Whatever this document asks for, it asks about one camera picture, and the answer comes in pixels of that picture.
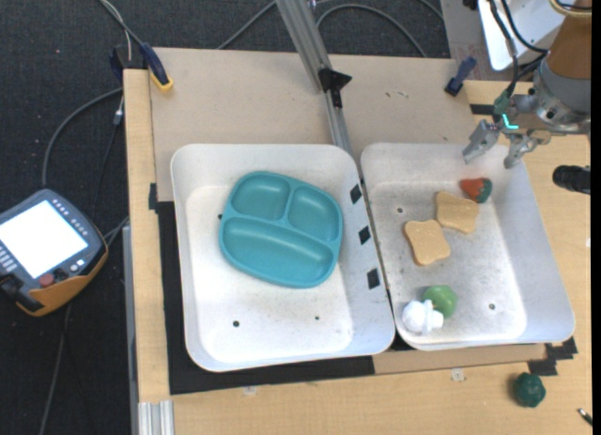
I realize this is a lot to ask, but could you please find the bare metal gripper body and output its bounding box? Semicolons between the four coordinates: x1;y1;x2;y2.
509;93;592;137

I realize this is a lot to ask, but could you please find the red toy strawberry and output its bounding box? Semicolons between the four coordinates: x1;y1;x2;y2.
459;177;494;204

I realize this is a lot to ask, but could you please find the tan toy bread slice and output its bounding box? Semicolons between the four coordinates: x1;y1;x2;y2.
403;219;453;267
434;191;481;235

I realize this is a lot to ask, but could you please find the white plastic tray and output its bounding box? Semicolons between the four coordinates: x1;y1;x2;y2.
169;143;396;373
360;141;577;352

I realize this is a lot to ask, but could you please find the light green toy pepper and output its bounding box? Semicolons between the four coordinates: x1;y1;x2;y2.
421;285;459;319

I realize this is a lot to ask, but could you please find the white toy garlic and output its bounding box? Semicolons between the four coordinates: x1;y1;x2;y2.
401;300;445;336

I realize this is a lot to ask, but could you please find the teal divided plate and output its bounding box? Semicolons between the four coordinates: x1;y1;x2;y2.
218;170;345;289

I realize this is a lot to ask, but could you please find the brown cardboard board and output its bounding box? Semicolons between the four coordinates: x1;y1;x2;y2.
148;46;548;377

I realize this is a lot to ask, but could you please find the dark green toy broccoli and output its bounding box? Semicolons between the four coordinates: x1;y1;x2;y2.
512;371;547;409

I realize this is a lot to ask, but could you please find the black cylinder on white bracket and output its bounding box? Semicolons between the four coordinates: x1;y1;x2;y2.
552;164;592;195

